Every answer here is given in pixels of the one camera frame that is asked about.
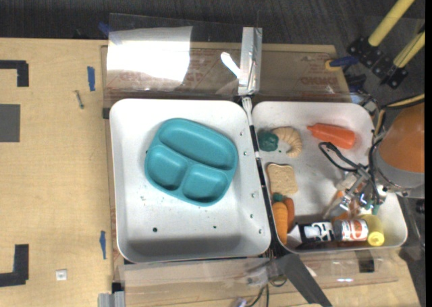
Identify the beige toy croissant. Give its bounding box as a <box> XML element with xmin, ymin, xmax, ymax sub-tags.
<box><xmin>271</xmin><ymin>126</ymin><xmax>304</xmax><ymax>159</ymax></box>

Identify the tan toy bread slice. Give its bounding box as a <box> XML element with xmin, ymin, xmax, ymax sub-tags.
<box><xmin>266</xmin><ymin>162</ymin><xmax>300</xmax><ymax>196</ymax></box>

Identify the orange toy carrot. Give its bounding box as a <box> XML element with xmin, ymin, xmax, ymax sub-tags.
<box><xmin>271</xmin><ymin>192</ymin><xmax>289</xmax><ymax>246</ymax></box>
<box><xmin>282</xmin><ymin>196</ymin><xmax>296</xmax><ymax>234</ymax></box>

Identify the green toy broccoli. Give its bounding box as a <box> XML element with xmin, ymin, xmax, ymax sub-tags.
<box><xmin>256</xmin><ymin>130</ymin><xmax>280</xmax><ymax>152</ymax></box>

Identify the black and white bottle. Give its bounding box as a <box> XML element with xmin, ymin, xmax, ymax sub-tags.
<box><xmin>298</xmin><ymin>221</ymin><xmax>336</xmax><ymax>244</ymax></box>

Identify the orange squeeze bottle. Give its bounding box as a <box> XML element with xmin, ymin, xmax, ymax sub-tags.
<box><xmin>306</xmin><ymin>122</ymin><xmax>357</xmax><ymax>150</ymax></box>

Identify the yellow squeeze bottle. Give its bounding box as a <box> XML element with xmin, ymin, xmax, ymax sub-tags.
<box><xmin>358</xmin><ymin>213</ymin><xmax>386</xmax><ymax>247</ymax></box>

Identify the white plastic tray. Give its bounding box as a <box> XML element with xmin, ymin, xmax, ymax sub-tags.
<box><xmin>251</xmin><ymin>101</ymin><xmax>408</xmax><ymax>255</ymax></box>
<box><xmin>109</xmin><ymin>98</ymin><xmax>273</xmax><ymax>264</ymax></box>

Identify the teal divided plate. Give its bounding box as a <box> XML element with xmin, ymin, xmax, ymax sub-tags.
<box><xmin>144</xmin><ymin>117</ymin><xmax>239</xmax><ymax>207</ymax></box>

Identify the red and white can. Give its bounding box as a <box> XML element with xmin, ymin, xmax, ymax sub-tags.
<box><xmin>332</xmin><ymin>218</ymin><xmax>370</xmax><ymax>243</ymax></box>

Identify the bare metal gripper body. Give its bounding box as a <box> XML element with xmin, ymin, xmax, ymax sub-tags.
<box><xmin>344</xmin><ymin>166</ymin><xmax>411</xmax><ymax>206</ymax></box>

